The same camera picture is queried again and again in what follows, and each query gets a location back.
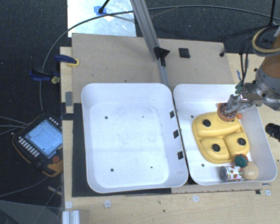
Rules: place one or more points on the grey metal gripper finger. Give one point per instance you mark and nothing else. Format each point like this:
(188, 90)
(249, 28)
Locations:
(231, 104)
(239, 104)

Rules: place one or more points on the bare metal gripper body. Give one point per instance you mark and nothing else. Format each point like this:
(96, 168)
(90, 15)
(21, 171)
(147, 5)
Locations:
(252, 94)

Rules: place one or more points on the brown sprinkled doughnut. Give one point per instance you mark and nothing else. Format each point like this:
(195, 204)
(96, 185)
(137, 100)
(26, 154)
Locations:
(224, 114)

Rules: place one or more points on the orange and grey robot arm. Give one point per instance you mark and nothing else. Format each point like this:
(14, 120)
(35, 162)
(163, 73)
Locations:
(276, 62)

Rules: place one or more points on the yellow divided plate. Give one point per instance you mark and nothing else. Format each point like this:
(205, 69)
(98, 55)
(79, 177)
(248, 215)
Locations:
(221, 136)

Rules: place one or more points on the white plastic tray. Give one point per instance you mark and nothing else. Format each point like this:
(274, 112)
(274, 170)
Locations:
(196, 97)
(130, 143)

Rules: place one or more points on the red and green strawberry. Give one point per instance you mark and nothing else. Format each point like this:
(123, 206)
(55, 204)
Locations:
(241, 160)

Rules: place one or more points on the beige round bread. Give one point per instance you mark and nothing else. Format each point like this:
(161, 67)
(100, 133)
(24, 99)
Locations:
(250, 171)

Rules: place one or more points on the white can with orange print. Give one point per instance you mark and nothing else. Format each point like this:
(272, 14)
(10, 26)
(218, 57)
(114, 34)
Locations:
(233, 172)

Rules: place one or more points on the brown cardboard board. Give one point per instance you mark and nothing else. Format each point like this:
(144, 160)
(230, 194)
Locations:
(119, 62)

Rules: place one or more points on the black cylinder on white bracket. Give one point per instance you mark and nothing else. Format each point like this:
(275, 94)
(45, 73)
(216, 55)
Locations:
(276, 131)

